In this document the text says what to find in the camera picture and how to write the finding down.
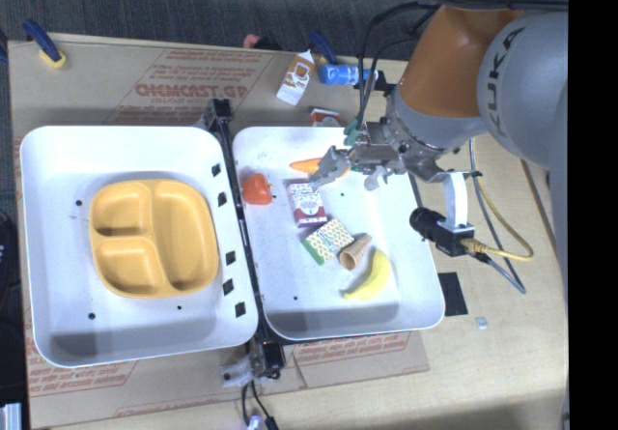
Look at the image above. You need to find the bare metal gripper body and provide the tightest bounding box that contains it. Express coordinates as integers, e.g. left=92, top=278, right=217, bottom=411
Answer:
left=347, top=121, right=448, bottom=183

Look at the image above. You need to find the orange carrot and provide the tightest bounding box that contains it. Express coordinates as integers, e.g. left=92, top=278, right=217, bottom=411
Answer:
left=289, top=157, right=352, bottom=179

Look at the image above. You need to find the red and white carton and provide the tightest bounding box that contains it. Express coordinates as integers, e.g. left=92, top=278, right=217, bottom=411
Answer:
left=286, top=181, right=329, bottom=229

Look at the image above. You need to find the small orange and white carton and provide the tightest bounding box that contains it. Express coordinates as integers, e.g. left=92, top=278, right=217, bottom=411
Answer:
left=309, top=107, right=343, bottom=129

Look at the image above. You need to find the tan ice cream cone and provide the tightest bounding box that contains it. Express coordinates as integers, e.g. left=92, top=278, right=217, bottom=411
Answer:
left=337, top=232, right=375, bottom=272

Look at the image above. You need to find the green patterned packet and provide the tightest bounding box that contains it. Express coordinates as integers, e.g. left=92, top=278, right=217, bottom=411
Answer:
left=300, top=217, right=356, bottom=267

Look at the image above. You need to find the orange toy bell pepper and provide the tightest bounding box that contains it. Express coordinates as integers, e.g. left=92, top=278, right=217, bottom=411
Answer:
left=239, top=172, right=275, bottom=207

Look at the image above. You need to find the blue bottle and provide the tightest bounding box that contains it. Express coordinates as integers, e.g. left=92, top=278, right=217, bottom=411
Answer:
left=318, top=62, right=379, bottom=87

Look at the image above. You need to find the white and orange milk carton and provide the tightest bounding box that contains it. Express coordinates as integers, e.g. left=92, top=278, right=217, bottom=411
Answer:
left=275, top=48, right=317, bottom=107

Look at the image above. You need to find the yellow banana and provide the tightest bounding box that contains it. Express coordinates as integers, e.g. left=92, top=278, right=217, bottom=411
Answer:
left=342, top=248, right=393, bottom=302

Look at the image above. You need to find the thin black rod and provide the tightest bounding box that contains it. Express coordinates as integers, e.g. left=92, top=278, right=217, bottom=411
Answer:
left=215, top=117, right=272, bottom=348

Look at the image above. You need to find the white plastic tray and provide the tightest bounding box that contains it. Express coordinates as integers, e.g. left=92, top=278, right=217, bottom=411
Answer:
left=231, top=126, right=447, bottom=343
left=18, top=125, right=260, bottom=369

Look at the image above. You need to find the orange divided plate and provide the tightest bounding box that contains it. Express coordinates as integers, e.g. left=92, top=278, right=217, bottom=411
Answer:
left=88, top=178, right=221, bottom=301

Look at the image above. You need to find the brown cardboard board red print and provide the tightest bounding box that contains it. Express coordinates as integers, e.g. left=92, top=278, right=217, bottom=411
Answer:
left=7, top=31, right=432, bottom=429

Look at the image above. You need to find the black cylinder on white bracket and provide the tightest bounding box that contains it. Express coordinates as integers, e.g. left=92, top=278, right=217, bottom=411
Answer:
left=408, top=170, right=477, bottom=258

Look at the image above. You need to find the black block with thin wires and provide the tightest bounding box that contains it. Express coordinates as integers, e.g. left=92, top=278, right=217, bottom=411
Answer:
left=247, top=339, right=287, bottom=380
left=206, top=98, right=234, bottom=130

